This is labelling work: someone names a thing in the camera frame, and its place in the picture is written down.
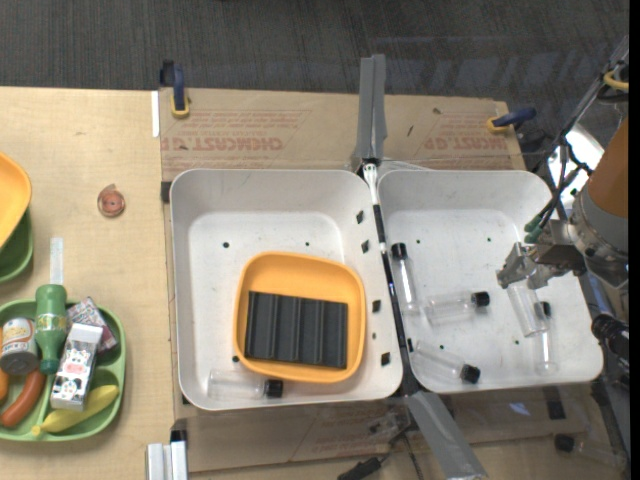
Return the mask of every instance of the clear plastic bottle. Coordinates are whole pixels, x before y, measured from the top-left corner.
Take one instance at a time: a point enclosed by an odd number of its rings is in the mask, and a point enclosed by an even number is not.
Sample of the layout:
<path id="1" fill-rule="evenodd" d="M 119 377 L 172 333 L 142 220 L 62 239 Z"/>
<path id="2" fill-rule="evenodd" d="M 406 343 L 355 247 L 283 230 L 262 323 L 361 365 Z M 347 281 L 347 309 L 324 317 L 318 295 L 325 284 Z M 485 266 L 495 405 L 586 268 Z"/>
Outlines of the clear plastic bottle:
<path id="1" fill-rule="evenodd" d="M 489 305 L 487 292 L 460 291 L 427 297 L 424 311 L 432 325 L 471 318 L 479 308 Z"/>
<path id="2" fill-rule="evenodd" d="M 420 304 L 413 280 L 413 263 L 407 255 L 406 245 L 402 242 L 393 244 L 391 257 L 393 258 L 393 278 L 400 307 L 404 312 L 418 314 Z"/>
<path id="3" fill-rule="evenodd" d="M 476 384 L 480 378 L 479 368 L 467 364 L 458 355 L 438 347 L 418 342 L 412 356 L 418 368 L 441 379 Z"/>
<path id="4" fill-rule="evenodd" d="M 207 395 L 217 400 L 259 400 L 263 397 L 280 398 L 282 381 L 266 379 L 250 371 L 211 370 Z"/>
<path id="5" fill-rule="evenodd" d="M 594 441 L 587 437 L 557 434 L 554 438 L 556 450 L 611 466 L 618 471 L 627 467 L 627 456 L 622 450 L 612 448 L 607 443 Z"/>
<path id="6" fill-rule="evenodd" d="M 534 340 L 534 367 L 538 375 L 552 375 L 559 369 L 555 343 L 556 326 L 551 318 L 549 304 L 546 302 L 541 304 L 545 308 L 543 312 L 548 330 L 531 336 L 531 339 Z"/>
<path id="7" fill-rule="evenodd" d="M 535 290 L 527 285 L 526 279 L 511 283 L 507 293 L 525 337 L 549 330 L 543 305 L 538 300 Z"/>

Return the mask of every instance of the toy banana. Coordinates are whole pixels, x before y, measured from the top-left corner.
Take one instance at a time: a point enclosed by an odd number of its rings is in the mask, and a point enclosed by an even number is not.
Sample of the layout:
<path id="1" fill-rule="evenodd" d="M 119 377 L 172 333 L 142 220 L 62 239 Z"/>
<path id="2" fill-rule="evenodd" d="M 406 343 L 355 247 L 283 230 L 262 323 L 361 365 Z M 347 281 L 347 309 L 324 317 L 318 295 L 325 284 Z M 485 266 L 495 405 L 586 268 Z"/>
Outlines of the toy banana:
<path id="1" fill-rule="evenodd" d="M 56 433 L 73 427 L 105 409 L 116 399 L 118 393 L 120 393 L 120 389 L 115 385 L 94 388 L 87 396 L 87 405 L 84 411 L 79 412 L 70 409 L 52 411 L 40 425 L 35 425 L 31 428 L 31 433 L 34 436 L 38 436 L 43 431 Z"/>

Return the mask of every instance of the white strip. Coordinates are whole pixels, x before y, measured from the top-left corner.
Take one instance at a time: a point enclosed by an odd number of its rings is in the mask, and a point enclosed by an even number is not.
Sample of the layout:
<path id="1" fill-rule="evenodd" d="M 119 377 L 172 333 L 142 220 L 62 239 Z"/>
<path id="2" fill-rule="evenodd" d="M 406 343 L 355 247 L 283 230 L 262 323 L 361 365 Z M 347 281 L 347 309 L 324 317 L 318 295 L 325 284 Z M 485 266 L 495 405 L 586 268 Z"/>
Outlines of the white strip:
<path id="1" fill-rule="evenodd" d="M 160 94 L 158 91 L 151 91 L 151 126 L 153 136 L 160 136 Z"/>
<path id="2" fill-rule="evenodd" d="M 59 236 L 52 237 L 49 250 L 49 282 L 64 284 L 64 240 Z"/>

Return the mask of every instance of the green cable connector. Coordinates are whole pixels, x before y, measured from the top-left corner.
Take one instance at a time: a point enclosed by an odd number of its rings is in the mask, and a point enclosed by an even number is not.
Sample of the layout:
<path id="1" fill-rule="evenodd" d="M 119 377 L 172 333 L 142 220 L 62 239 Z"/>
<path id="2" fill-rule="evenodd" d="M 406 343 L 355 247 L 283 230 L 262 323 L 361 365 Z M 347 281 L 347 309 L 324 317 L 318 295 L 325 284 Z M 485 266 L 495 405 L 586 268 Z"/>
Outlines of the green cable connector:
<path id="1" fill-rule="evenodd" d="M 542 234 L 542 228 L 536 226 L 535 229 L 524 237 L 524 241 L 528 244 L 535 244 Z"/>
<path id="2" fill-rule="evenodd" d="M 531 219 L 529 222 L 527 222 L 524 225 L 524 230 L 527 233 L 531 233 L 534 229 L 536 229 L 538 224 L 540 224 L 541 220 L 542 220 L 542 217 L 540 217 L 540 215 L 536 215 L 533 219 Z"/>

